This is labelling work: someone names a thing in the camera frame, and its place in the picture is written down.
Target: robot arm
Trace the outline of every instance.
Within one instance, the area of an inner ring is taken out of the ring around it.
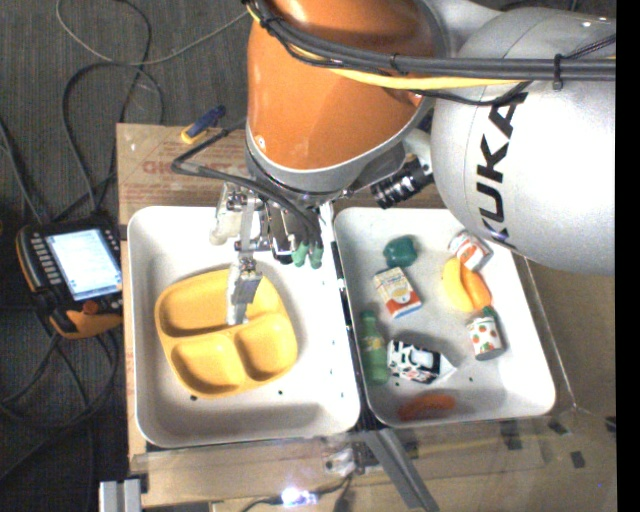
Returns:
[[[476,235],[614,273],[615,21],[464,0],[244,3],[246,190],[282,262],[319,265],[322,204],[370,187],[389,207],[435,181]]]

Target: cable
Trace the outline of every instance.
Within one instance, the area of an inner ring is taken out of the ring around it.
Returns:
[[[200,143],[195,148],[192,148],[189,151],[178,156],[171,163],[171,170],[177,174],[182,174],[185,176],[202,176],[205,178],[213,178],[213,179],[218,179],[222,181],[230,181],[241,187],[245,187],[249,190],[252,190],[258,195],[261,195],[261,196],[264,196],[265,198],[270,199],[271,201],[277,203],[281,207],[285,208],[286,210],[294,214],[298,218],[298,220],[300,220],[300,222],[303,224],[307,238],[312,239],[316,247],[322,248],[322,233],[320,232],[319,227],[313,222],[311,222],[311,220],[305,215],[303,211],[301,211],[296,205],[291,203],[281,194],[253,180],[249,180],[241,176],[228,174],[222,171],[218,171],[216,169],[211,169],[210,167],[207,167],[202,164],[187,162],[187,160],[192,156],[196,155],[197,153],[199,153],[206,147],[214,144],[215,142],[219,141],[220,139],[228,136],[232,131],[240,128],[243,125],[244,125],[244,121],[237,123],[234,127],[230,129],[223,129],[213,137]]]
[[[27,192],[27,187],[24,184],[24,180],[22,179],[22,175],[20,174],[20,171],[18,170],[18,163],[17,163],[16,157],[15,157],[15,155],[13,153],[13,148],[12,148],[11,144],[9,143],[9,135],[7,133],[7,129],[6,129],[2,119],[0,119],[0,136],[2,137],[2,142],[4,144],[4,147],[2,148],[3,149],[3,153],[9,158],[9,164],[10,164],[10,167],[11,167],[11,169],[13,171],[13,175],[15,176],[16,182],[18,183],[18,186],[20,187],[20,191],[22,192],[22,199],[29,206],[29,209],[31,210],[31,213],[35,217],[35,219],[38,222],[38,224],[42,224],[43,223],[43,218],[40,216],[40,214],[38,213],[38,210],[34,206],[33,201],[31,200],[31,196],[29,195],[29,192]]]
[[[565,59],[579,59],[588,55],[590,53],[601,50],[602,48],[606,48],[607,46],[616,42],[616,35],[613,34],[608,36],[600,41],[596,41],[594,43],[590,43],[588,45],[582,46],[577,50],[574,50],[569,55],[565,56]],[[474,101],[467,99],[463,96],[458,96],[451,93],[440,92],[440,91],[413,91],[415,94],[419,94],[421,96],[429,96],[431,98],[443,99],[449,101],[455,101],[458,103],[463,103],[465,105],[473,105],[473,106],[500,106],[504,103],[508,103],[511,99],[513,99],[517,94],[521,93],[524,89],[529,87],[533,82],[520,82],[515,87],[507,91],[506,93],[494,98],[492,100],[484,100],[484,101]]]
[[[229,27],[235,25],[237,22],[239,22],[240,20],[242,20],[247,13],[243,12],[242,14],[240,14],[239,16],[235,17],[234,19],[232,19],[231,21],[227,22],[226,24],[224,24],[222,27],[217,28],[216,30],[214,30],[213,32],[207,34],[204,37],[201,37],[200,39],[197,39],[196,41],[194,41],[193,43],[188,44],[187,46],[181,48],[180,50],[175,51],[174,53],[172,53],[171,55],[167,55],[166,57],[162,57],[159,59],[153,59],[153,60],[146,60],[146,58],[142,59],[140,62],[120,62],[117,61],[116,59],[112,59],[111,57],[107,57],[106,55],[103,55],[99,52],[97,52],[96,50],[94,50],[93,48],[91,48],[88,44],[86,44],[82,39],[80,39],[80,37],[78,37],[68,26],[67,24],[64,22],[64,20],[62,19],[62,15],[60,13],[60,4],[62,4],[62,0],[57,0],[56,2],[56,18],[58,19],[58,23],[60,23],[60,25],[62,26],[62,28],[65,30],[65,32],[67,34],[69,34],[69,36],[71,36],[71,38],[78,43],[80,46],[82,46],[85,50],[89,51],[90,53],[92,53],[93,55],[95,55],[96,57],[105,60],[107,62],[111,62],[111,63],[117,63],[117,64],[122,64],[122,65],[127,65],[127,66],[151,66],[151,65],[155,65],[155,64],[162,64],[164,62],[167,62],[175,57],[178,57],[179,55],[182,55],[183,53],[185,53],[186,51],[204,43],[205,41],[217,36],[218,34],[220,34],[221,32],[225,31],[226,29],[228,29]]]
[[[556,65],[553,59],[485,59],[485,58],[424,58],[388,55],[328,41],[308,34],[283,18],[275,16],[265,0],[245,0],[247,8],[260,20],[260,25],[281,43],[294,45],[314,55],[340,62],[352,69],[394,69],[399,73],[419,73],[467,78],[506,80],[553,80]],[[615,81],[615,61],[592,59],[563,64],[564,80]]]
[[[108,185],[108,182],[110,180],[112,180],[113,178],[115,178],[116,176],[117,176],[117,171],[111,171],[109,174],[107,174],[107,176],[105,178],[103,178],[101,181],[99,181],[92,188],[94,196],[100,190],[100,187],[102,187],[102,190],[105,190],[106,186]],[[69,213],[73,209],[78,207],[80,205],[80,203],[82,203],[88,197],[89,197],[89,192],[85,192],[80,197],[76,198],[72,203],[67,205],[58,215],[56,215],[53,218],[53,222],[58,222],[58,221],[64,220],[67,217],[67,215],[69,215]]]
[[[336,504],[338,503],[338,501],[344,500],[344,496],[347,493],[349,486],[351,485],[351,480],[353,479],[353,472],[349,473],[343,480],[341,480],[338,484],[330,486],[330,487],[326,487],[326,488],[320,488],[317,489],[315,491],[310,491],[310,494],[315,494],[318,497],[322,497],[325,494],[331,494],[336,492],[339,489],[343,489],[343,491],[340,493],[340,496],[338,496],[338,499],[336,500]],[[247,512],[248,510],[251,510],[253,507],[256,507],[257,505],[282,505],[283,501],[282,501],[282,497],[281,496],[271,496],[269,498],[258,498],[255,501],[252,501],[251,503],[247,504],[240,512]]]
[[[146,27],[147,30],[147,40],[144,46],[144,53],[142,54],[142,60],[146,60],[147,57],[149,56],[149,51],[151,50],[151,39],[152,39],[152,29],[151,29],[151,23],[149,22],[149,18],[147,18],[147,16],[145,15],[144,12],[142,12],[140,9],[138,9],[138,7],[136,7],[134,4],[132,4],[131,2],[129,2],[128,0],[119,0],[120,2],[125,3],[126,5],[129,6],[129,8],[133,9],[135,11],[135,13],[140,16],[144,22],[144,25]],[[142,72],[142,65],[136,66],[141,72]],[[137,82],[138,82],[138,78],[141,75],[140,73],[136,73],[136,75],[133,78],[133,81],[131,82],[131,85],[129,86],[129,93],[127,95],[126,100],[123,102],[122,104],[122,108],[120,110],[120,115],[118,117],[118,122],[123,122],[124,121],[124,117],[125,117],[125,113],[127,110],[127,106],[129,104],[129,101],[131,100],[131,97],[133,95],[133,92],[136,88]],[[159,114],[159,118],[157,119],[156,123],[160,124],[162,123],[162,118],[164,117],[164,103],[163,103],[163,98],[162,98],[162,90],[160,89],[160,86],[152,80],[152,82],[154,83],[154,87],[156,90],[156,93],[158,94],[159,97],[159,105],[160,105],[160,114]],[[116,165],[116,143],[114,141],[113,145],[111,146],[111,157],[109,159],[109,173],[107,174],[107,176],[110,176],[112,173],[115,175],[114,172],[114,167]],[[102,185],[102,191],[100,193],[100,196],[97,200],[97,207],[100,208],[102,206],[102,201],[104,200],[107,190],[109,187],[109,180],[104,181],[104,185]]]
[[[79,424],[85,422],[92,416],[94,416],[100,408],[106,402],[106,399],[111,392],[112,384],[115,381],[116,371],[118,369],[118,359],[119,359],[119,349],[117,346],[117,342],[112,339],[112,349],[114,350],[115,355],[112,356],[108,353],[108,349],[104,345],[103,342],[100,342],[101,347],[105,351],[107,358],[111,362],[111,368],[109,375],[107,377],[106,383],[100,392],[84,407],[84,409],[72,416],[70,419],[66,421],[52,421],[45,422],[42,420],[37,420],[31,417],[28,417],[12,408],[9,404],[5,403],[4,400],[0,401],[0,413],[9,418],[15,423],[19,423],[21,425],[25,425],[31,427],[35,430],[66,430],[73,427],[78,426]]]
[[[448,76],[408,78],[397,76],[373,75],[363,71],[351,69],[333,69],[334,73],[369,85],[385,87],[389,89],[460,89],[466,87],[487,87],[490,85],[509,85],[519,80],[495,80],[490,78],[459,78]]]
[[[149,44],[150,44],[150,40],[151,40],[151,34],[150,34],[150,27],[149,27],[149,36],[147,37],[147,45],[145,48],[145,55],[148,52],[149,49]],[[81,171],[81,175],[87,185],[87,194],[85,195],[86,197],[89,198],[89,201],[91,203],[91,207],[92,210],[94,212],[96,212],[101,204],[101,200],[96,200],[96,195],[94,192],[94,188],[91,185],[91,178],[90,178],[90,173],[89,173],[89,169],[88,166],[86,165],[86,163],[84,162],[82,155],[80,154],[80,151],[77,147],[77,144],[74,140],[73,134],[72,134],[72,130],[71,130],[71,126],[69,123],[69,119],[68,119],[68,102],[69,102],[69,94],[70,92],[73,90],[73,88],[75,87],[75,85],[89,72],[95,70],[95,69],[99,69],[99,68],[106,68],[106,67],[116,67],[116,68],[120,68],[120,69],[128,69],[128,70],[132,70],[135,71],[135,76],[132,82],[132,85],[130,87],[129,90],[129,95],[128,97],[131,95],[133,89],[135,88],[135,84],[138,80],[138,78],[140,76],[143,76],[144,78],[146,78],[153,86],[153,90],[155,91],[155,93],[158,95],[158,101],[159,101],[159,105],[160,105],[160,120],[163,117],[163,113],[164,113],[164,101],[163,101],[163,97],[162,97],[162,90],[160,88],[160,86],[158,85],[158,83],[153,79],[153,77],[151,77],[151,75],[149,75],[148,73],[146,73],[145,71],[143,71],[140,67],[134,67],[128,64],[122,64],[122,63],[115,63],[115,62],[99,62],[99,63],[94,63],[94,64],[89,64],[88,66],[85,66],[81,69],[79,69],[78,71],[76,71],[76,73],[74,73],[74,75],[69,79],[69,81],[67,82],[65,89],[64,89],[64,93],[62,96],[62,105],[61,105],[61,110],[62,110],[62,120],[63,120],[63,127],[64,127],[64,133],[67,137],[67,140],[70,144],[71,150],[72,150],[72,154],[74,156],[74,159],[76,160],[76,163],[78,164],[78,167]],[[120,112],[120,116],[119,116],[119,120],[122,119],[122,117],[124,116],[124,112],[126,110],[126,106],[127,106],[127,101],[125,101],[125,103],[122,106],[122,110]],[[113,168],[115,162],[115,151],[112,148],[112,153],[111,153],[111,163],[110,163],[110,169]],[[104,198],[104,193],[106,192],[106,184],[108,182],[101,182],[101,183],[105,183],[105,186],[103,187],[102,190],[102,198]]]
[[[347,478],[347,484],[344,486],[333,505],[333,512],[347,512],[349,510],[349,502],[347,501],[346,496],[349,492],[349,488],[351,487],[351,482],[353,481],[353,473],[350,473]]]
[[[44,324],[42,321],[41,323],[45,331],[48,333],[49,330],[47,329],[46,324]],[[13,464],[8,469],[6,469],[2,474],[0,474],[0,482],[2,482],[10,474],[12,474],[18,467],[20,467],[24,462],[29,460],[33,455],[38,453],[40,450],[42,450],[48,445],[58,442],[60,439],[65,437],[71,430],[73,430],[74,427],[80,425],[81,423],[86,422],[87,442],[88,442],[88,448],[90,453],[89,453],[89,476],[88,476],[88,485],[86,489],[87,499],[85,503],[85,509],[87,511],[90,510],[91,504],[93,502],[92,495],[93,495],[93,489],[94,489],[93,481],[94,481],[94,475],[95,475],[95,456],[94,456],[93,430],[89,423],[89,420],[100,410],[101,406],[104,403],[104,398],[108,396],[108,394],[111,392],[113,381],[114,381],[115,370],[117,370],[118,359],[119,359],[118,358],[119,349],[117,345],[117,340],[113,337],[113,333],[111,333],[110,331],[107,334],[109,335],[109,338],[112,342],[112,348],[114,350],[113,355],[110,353],[109,349],[105,345],[102,338],[96,337],[96,339],[100,344],[100,346],[102,347],[102,349],[104,350],[107,359],[109,360],[109,363],[111,365],[111,372],[109,374],[106,384],[104,385],[104,387],[102,388],[100,393],[98,393],[98,396],[94,400],[92,401],[89,400],[87,393],[80,381],[77,371],[75,370],[75,368],[71,364],[71,361],[69,360],[67,355],[62,351],[59,345],[59,341],[61,340],[61,337],[57,333],[54,333],[53,335],[51,335],[50,346],[45,354],[45,357],[41,360],[40,364],[36,368],[36,371],[34,372],[29,383],[26,386],[24,386],[19,392],[14,393],[9,397],[5,397],[2,400],[0,400],[0,404],[2,405],[2,407],[0,407],[0,410],[6,413],[7,405],[9,402],[14,402],[18,400],[20,397],[26,394],[26,392],[28,392],[30,389],[33,388],[34,384],[39,380],[39,378],[44,373],[44,368],[46,367],[46,363],[49,361],[52,352],[56,351],[61,357],[61,359],[63,360],[65,367],[67,368],[67,371],[71,375],[72,380],[75,384],[75,387],[78,393],[82,398],[82,403],[83,403],[82,412],[76,415],[71,421],[65,422],[63,424],[55,424],[55,425],[54,424],[45,425],[44,423],[30,424],[29,426],[33,427],[36,430],[42,430],[44,428],[46,431],[48,431],[48,435],[45,437],[44,440],[42,440],[40,443],[33,446],[23,457],[21,457],[17,461],[14,461]],[[25,420],[24,416],[18,415],[11,409],[9,410],[10,410],[9,417],[13,420],[17,419],[17,422],[19,424],[31,423],[30,421],[24,421]]]

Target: yellow plate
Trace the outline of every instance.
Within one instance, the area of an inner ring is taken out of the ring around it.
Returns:
[[[287,373],[298,343],[277,290],[263,277],[248,322],[227,325],[228,270],[179,281],[162,292],[155,322],[165,356],[194,396],[219,398],[262,386]]]

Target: cardboard box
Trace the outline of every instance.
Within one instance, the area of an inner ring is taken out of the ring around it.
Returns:
[[[195,147],[182,141],[182,126],[118,124],[118,196],[121,237],[131,216],[141,208],[160,206],[215,206],[220,180],[183,176],[171,170],[173,160]],[[219,133],[210,128],[207,137]],[[208,167],[247,175],[244,130],[231,132],[193,157]]]

